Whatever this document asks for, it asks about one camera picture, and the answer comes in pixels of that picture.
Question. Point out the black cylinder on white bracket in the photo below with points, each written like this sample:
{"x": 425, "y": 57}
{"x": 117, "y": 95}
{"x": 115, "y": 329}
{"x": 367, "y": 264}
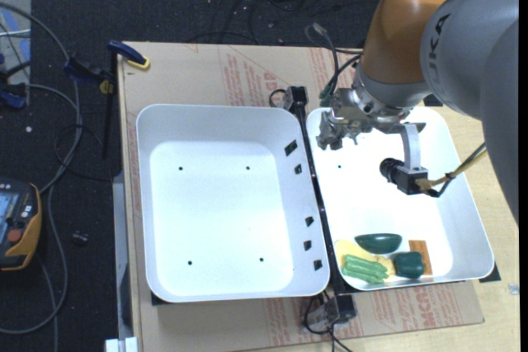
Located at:
{"x": 406, "y": 177}

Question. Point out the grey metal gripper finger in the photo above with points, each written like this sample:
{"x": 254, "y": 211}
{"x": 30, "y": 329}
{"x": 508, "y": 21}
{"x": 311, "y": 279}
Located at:
{"x": 326, "y": 134}
{"x": 345, "y": 138}

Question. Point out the brown cardboard board red print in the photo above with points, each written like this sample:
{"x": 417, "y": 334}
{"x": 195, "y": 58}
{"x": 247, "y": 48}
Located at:
{"x": 198, "y": 74}

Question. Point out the white plastic tray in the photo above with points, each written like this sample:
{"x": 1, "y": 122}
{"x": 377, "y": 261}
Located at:
{"x": 214, "y": 202}
{"x": 371, "y": 202}

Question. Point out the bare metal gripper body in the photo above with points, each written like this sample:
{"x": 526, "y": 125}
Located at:
{"x": 350, "y": 111}

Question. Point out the light green bean bunch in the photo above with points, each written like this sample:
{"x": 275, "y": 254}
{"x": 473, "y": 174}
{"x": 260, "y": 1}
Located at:
{"x": 365, "y": 268}

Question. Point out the dark green bowl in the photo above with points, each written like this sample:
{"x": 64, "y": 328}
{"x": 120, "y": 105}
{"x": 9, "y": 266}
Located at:
{"x": 377, "y": 243}

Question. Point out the yellow banana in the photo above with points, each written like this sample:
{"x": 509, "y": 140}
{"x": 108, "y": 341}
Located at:
{"x": 346, "y": 248}

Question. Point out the dark green pepper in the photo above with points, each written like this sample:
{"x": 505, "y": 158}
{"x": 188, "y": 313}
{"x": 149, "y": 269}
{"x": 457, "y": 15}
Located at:
{"x": 409, "y": 264}

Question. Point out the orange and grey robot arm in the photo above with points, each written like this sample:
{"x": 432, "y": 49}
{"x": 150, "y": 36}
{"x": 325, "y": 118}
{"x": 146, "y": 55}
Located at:
{"x": 453, "y": 53}

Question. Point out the orange biscuit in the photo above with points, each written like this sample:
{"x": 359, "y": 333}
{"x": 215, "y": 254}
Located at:
{"x": 420, "y": 246}

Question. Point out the thin black rod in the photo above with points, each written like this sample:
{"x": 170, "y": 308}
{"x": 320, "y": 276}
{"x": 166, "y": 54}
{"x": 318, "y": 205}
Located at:
{"x": 318, "y": 193}

